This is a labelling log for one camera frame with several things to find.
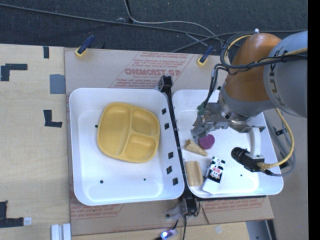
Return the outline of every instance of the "black tape marking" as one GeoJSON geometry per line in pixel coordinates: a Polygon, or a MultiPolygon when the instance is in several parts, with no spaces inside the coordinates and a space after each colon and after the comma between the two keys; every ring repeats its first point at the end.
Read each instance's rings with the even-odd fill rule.
{"type": "Polygon", "coordinates": [[[10,70],[6,66],[1,66],[0,81],[9,81],[10,70]]]}
{"type": "Polygon", "coordinates": [[[62,74],[50,75],[50,94],[65,94],[66,79],[62,74]]]}
{"type": "Polygon", "coordinates": [[[9,81],[10,78],[10,70],[23,70],[26,71],[28,70],[28,64],[5,64],[4,66],[1,66],[1,75],[0,75],[0,81],[7,82],[9,81]]]}
{"type": "Polygon", "coordinates": [[[8,201],[0,202],[0,228],[22,227],[24,218],[7,218],[8,201]]]}
{"type": "Polygon", "coordinates": [[[48,127],[62,127],[62,122],[52,122],[52,110],[45,109],[43,110],[45,124],[44,126],[48,127]]]}
{"type": "Polygon", "coordinates": [[[28,64],[5,64],[6,67],[9,68],[9,70],[27,70],[28,69],[28,64]]]}
{"type": "Polygon", "coordinates": [[[48,46],[43,47],[43,58],[49,59],[49,47],[48,46]]]}

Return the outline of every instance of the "yellow cable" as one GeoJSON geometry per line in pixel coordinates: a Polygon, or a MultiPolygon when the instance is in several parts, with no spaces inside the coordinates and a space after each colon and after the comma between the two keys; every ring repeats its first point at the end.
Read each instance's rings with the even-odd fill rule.
{"type": "Polygon", "coordinates": [[[287,132],[290,135],[290,139],[291,139],[291,147],[290,147],[290,151],[289,153],[286,155],[286,157],[281,160],[280,162],[276,162],[276,163],[264,163],[264,162],[258,162],[257,166],[259,166],[261,168],[261,171],[270,169],[272,167],[276,167],[276,166],[280,166],[283,163],[285,163],[286,161],[289,160],[289,158],[292,156],[293,152],[294,152],[294,148],[295,148],[295,139],[294,139],[294,135],[287,123],[287,121],[285,120],[285,118],[283,117],[283,115],[281,114],[281,111],[278,108],[275,108],[275,111],[277,112],[277,114],[279,115],[279,117],[281,118],[282,122],[284,123],[284,126],[287,130],[287,132]]]}
{"type": "Polygon", "coordinates": [[[308,47],[305,47],[305,48],[289,51],[289,52],[285,53],[284,55],[297,55],[297,54],[302,54],[307,51],[308,51],[308,47]]]}
{"type": "Polygon", "coordinates": [[[235,39],[232,43],[230,43],[230,45],[228,46],[228,48],[225,50],[224,60],[227,59],[228,50],[229,50],[236,42],[238,42],[238,41],[241,40],[241,39],[244,39],[244,38],[247,38],[247,37],[251,37],[251,36],[252,36],[252,34],[243,35],[243,36],[240,36],[240,37],[238,37],[237,39],[235,39]]]}

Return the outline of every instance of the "yellow divided plate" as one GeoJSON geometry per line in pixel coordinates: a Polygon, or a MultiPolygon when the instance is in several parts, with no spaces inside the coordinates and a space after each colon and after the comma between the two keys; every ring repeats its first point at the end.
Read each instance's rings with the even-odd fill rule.
{"type": "Polygon", "coordinates": [[[104,108],[98,125],[97,144],[105,155],[144,163],[157,153],[159,139],[159,120],[152,112],[121,102],[104,108]]]}

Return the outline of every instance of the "cardboard sheet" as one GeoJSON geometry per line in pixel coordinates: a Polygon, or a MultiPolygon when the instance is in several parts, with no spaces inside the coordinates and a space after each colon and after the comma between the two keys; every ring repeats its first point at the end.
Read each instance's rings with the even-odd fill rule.
{"type": "MultiPolygon", "coordinates": [[[[70,143],[69,96],[78,88],[156,89],[162,75],[172,76],[172,93],[181,89],[208,89],[218,56],[209,56],[203,66],[197,64],[200,54],[89,49],[79,58],[74,48],[66,48],[65,84],[70,183],[70,214],[73,236],[171,228],[166,211],[178,200],[150,201],[101,206],[81,204],[73,191],[72,150],[70,143]]],[[[218,86],[226,77],[219,72],[218,86]]],[[[217,199],[201,202],[197,217],[188,218],[188,225],[207,225],[272,219],[268,197],[217,199]]]]}

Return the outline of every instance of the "wooden block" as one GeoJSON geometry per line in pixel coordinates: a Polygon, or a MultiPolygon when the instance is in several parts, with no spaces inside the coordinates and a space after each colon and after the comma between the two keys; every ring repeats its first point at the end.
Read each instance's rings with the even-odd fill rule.
{"type": "Polygon", "coordinates": [[[208,153],[200,146],[198,146],[192,139],[188,139],[185,142],[184,149],[204,157],[208,155],[208,153]]]}
{"type": "Polygon", "coordinates": [[[198,161],[186,161],[184,167],[188,185],[190,187],[201,186],[204,182],[204,177],[201,172],[200,163],[198,161]]]}

